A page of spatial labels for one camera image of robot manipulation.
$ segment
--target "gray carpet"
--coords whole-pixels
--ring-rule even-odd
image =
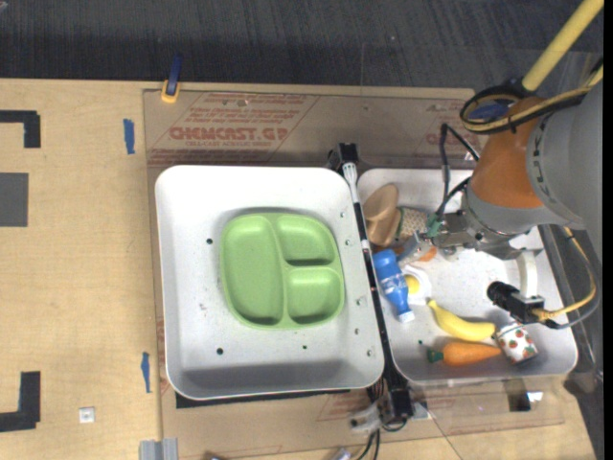
[[[159,81],[181,53],[183,81],[482,90],[525,74],[581,0],[0,1],[1,78]],[[577,85],[603,35],[601,13],[540,92]],[[602,383],[573,386],[603,458]]]

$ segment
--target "orange carrot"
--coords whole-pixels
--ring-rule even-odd
[[[502,353],[500,348],[481,344],[479,342],[452,341],[443,346],[440,351],[428,350],[428,361],[443,360],[449,366],[464,366],[478,363]]]

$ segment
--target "sink basin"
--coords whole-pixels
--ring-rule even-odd
[[[287,213],[234,218],[221,235],[220,259],[226,300],[246,325],[320,325],[343,308],[338,248],[316,218]]]
[[[469,177],[470,171],[452,171],[451,185],[455,186]],[[364,202],[379,187],[393,183],[398,187],[398,204],[432,212],[441,202],[443,186],[441,172],[423,169],[372,169],[360,176],[358,192]],[[447,205],[451,212],[460,208],[460,196]],[[536,251],[534,257],[534,292],[545,298],[545,308],[564,307],[557,289],[556,279],[547,253],[536,228],[526,236],[516,239],[517,247]],[[456,261],[449,261],[440,253],[431,261],[413,263],[427,275],[432,296],[442,307],[466,317],[468,320],[491,321],[502,327],[510,321],[509,314],[494,307],[487,296],[487,288],[493,281],[503,281],[521,288],[520,268],[517,261],[501,261],[484,252],[471,249],[460,253]],[[558,376],[570,372],[578,359],[577,344],[572,329],[553,330],[542,325],[531,325],[530,335],[539,355],[520,365],[511,365],[503,356],[488,359],[470,366],[451,367],[444,363],[430,363],[426,354],[430,347],[441,347],[449,335],[436,323],[433,312],[425,305],[425,298],[411,303],[415,320],[401,324],[395,318],[394,308],[382,298],[386,327],[390,337],[395,364],[407,379],[416,385],[453,385],[454,383],[483,382],[535,376]],[[557,321],[567,321],[560,316]],[[484,343],[494,344],[491,339]]]
[[[343,177],[177,166],[158,177],[155,201],[166,367],[179,394],[206,401],[378,380],[384,358]]]

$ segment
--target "banana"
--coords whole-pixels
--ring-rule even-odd
[[[428,307],[434,311],[441,329],[465,341],[480,341],[496,332],[496,326],[491,322],[468,322],[455,313],[439,307],[432,299],[428,302]]]

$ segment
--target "green divided plate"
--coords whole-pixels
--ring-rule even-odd
[[[258,213],[232,219],[221,235],[221,280],[244,324],[294,329],[342,310],[345,283],[334,236],[304,215]]]

